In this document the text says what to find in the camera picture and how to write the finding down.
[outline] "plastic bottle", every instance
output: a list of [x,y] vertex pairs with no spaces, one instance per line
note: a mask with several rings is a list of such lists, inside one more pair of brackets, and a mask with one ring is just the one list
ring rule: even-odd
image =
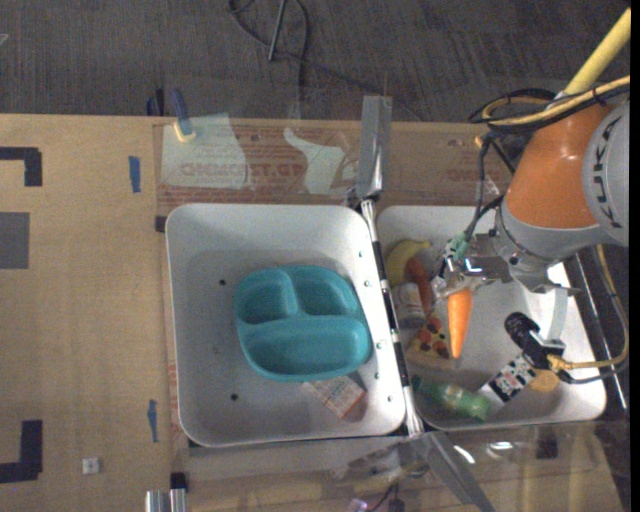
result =
[[426,399],[435,401],[450,411],[485,421],[489,414],[489,399],[482,395],[472,393],[456,384],[442,384],[428,382],[417,375],[411,379],[411,385],[416,394]]

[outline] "orange carrot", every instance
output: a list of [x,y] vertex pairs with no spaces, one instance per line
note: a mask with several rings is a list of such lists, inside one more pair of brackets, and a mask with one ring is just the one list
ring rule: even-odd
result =
[[433,309],[433,291],[431,290],[431,276],[427,274],[426,269],[422,262],[412,256],[407,260],[404,266],[405,273],[409,277],[409,280],[418,285],[418,292],[420,293],[420,302],[422,302],[422,309],[424,314],[429,318],[431,310]]
[[460,357],[462,345],[467,336],[471,308],[473,307],[473,294],[469,288],[449,295],[447,312],[449,314],[449,339],[451,340],[451,355],[454,359]]

